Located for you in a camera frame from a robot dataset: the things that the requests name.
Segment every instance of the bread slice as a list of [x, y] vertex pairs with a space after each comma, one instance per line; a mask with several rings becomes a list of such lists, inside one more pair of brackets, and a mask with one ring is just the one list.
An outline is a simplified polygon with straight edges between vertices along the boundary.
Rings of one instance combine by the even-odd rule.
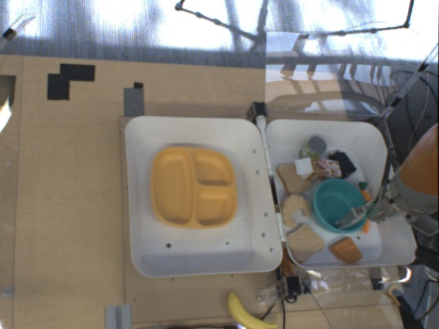
[[363, 254], [349, 236], [338, 241], [329, 249], [335, 257], [346, 263], [357, 262], [363, 258]]
[[311, 204], [303, 196], [293, 194], [283, 201], [281, 210], [283, 223], [295, 228], [298, 223], [292, 219], [292, 213], [302, 210], [303, 215], [308, 217], [311, 214]]
[[303, 263], [324, 247], [324, 241], [307, 225], [287, 235], [288, 246], [294, 260]]
[[283, 187], [288, 195], [301, 194], [313, 186], [311, 182], [297, 174], [294, 163], [281, 164], [277, 167], [277, 174], [282, 180]]

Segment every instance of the bowl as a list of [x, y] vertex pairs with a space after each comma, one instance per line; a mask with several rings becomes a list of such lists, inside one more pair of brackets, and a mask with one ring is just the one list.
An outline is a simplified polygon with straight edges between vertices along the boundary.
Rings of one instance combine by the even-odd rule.
[[336, 233], [351, 233], [360, 230], [367, 217], [346, 229], [339, 229], [335, 222], [343, 218], [351, 208], [364, 205], [359, 189], [341, 179], [329, 179], [321, 183], [314, 194], [313, 213], [316, 221], [325, 229]]

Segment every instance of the banana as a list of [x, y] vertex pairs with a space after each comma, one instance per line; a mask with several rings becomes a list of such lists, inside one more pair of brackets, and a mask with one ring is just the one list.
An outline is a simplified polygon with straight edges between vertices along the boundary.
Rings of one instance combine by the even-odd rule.
[[277, 324], [265, 323], [247, 312], [233, 291], [228, 294], [227, 305], [233, 319], [247, 329], [277, 329]]

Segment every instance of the black tape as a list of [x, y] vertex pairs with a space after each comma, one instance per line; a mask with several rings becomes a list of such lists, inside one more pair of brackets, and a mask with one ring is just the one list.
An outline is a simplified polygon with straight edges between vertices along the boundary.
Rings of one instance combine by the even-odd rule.
[[47, 75], [47, 100], [70, 100], [69, 82], [61, 79], [59, 74]]
[[60, 79], [63, 81], [76, 80], [81, 82], [95, 81], [95, 66], [89, 64], [65, 64], [60, 66]]

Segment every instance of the yellow plate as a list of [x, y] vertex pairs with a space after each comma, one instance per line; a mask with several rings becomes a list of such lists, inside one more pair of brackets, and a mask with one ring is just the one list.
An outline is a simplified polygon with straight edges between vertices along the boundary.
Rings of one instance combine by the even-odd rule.
[[223, 154], [196, 147], [170, 147], [154, 158], [152, 207], [164, 223], [181, 228], [214, 228], [237, 210], [235, 172]]

